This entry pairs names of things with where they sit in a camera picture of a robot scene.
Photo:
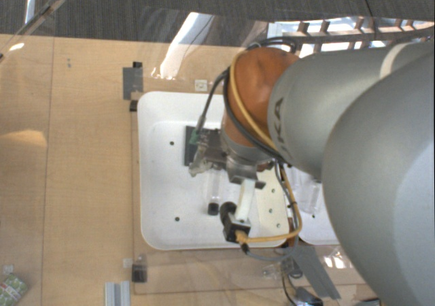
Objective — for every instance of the clear plastic bottle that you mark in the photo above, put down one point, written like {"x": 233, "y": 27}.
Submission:
{"x": 311, "y": 196}

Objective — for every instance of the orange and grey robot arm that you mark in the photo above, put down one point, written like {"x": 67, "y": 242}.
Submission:
{"x": 340, "y": 134}

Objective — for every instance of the green and white packet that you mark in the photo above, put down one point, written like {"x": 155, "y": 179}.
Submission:
{"x": 12, "y": 289}

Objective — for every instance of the clear bottle with black cap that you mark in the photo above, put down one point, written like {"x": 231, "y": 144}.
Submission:
{"x": 214, "y": 196}

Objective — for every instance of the white plastic tray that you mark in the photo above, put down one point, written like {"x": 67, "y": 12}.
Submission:
{"x": 319, "y": 230}
{"x": 170, "y": 179}

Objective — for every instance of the black cylinder on white bracket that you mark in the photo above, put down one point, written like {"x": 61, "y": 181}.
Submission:
{"x": 234, "y": 226}

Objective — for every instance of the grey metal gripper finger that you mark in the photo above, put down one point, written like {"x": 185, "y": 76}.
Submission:
{"x": 198, "y": 167}

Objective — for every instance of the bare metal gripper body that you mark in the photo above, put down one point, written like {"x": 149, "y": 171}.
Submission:
{"x": 214, "y": 148}

